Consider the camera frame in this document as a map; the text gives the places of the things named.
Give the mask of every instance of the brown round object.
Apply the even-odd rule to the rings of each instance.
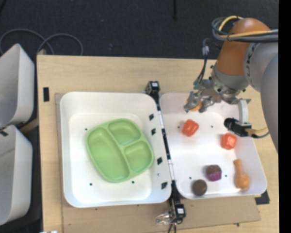
[[[204,195],[205,192],[207,191],[207,184],[204,180],[194,181],[192,185],[192,190],[193,193],[198,196]]]

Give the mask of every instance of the wooden table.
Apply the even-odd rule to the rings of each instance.
[[[209,76],[208,61],[205,78]],[[40,132],[43,230],[70,232],[165,232],[155,216],[168,203],[78,209],[62,197],[60,158],[56,126],[55,94],[70,91],[142,92],[148,81],[159,81],[161,91],[185,92],[203,66],[203,60],[37,56],[38,121]],[[251,99],[249,121],[265,127],[260,94],[251,87],[242,95]],[[188,216],[177,231],[183,233],[274,233],[279,232],[278,154],[270,136],[255,140],[268,181],[270,204],[256,206],[253,196],[207,200],[181,200]]]

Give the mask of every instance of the red object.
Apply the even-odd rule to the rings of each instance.
[[[182,133],[187,136],[192,136],[199,128],[198,123],[194,122],[191,119],[188,119],[182,129]]]
[[[221,147],[227,150],[231,150],[235,147],[237,137],[233,134],[226,133],[221,138]]]

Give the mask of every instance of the green divided dish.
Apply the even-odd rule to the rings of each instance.
[[[154,154],[147,138],[131,120],[117,119],[91,129],[86,148],[99,173],[123,182],[151,167]]]

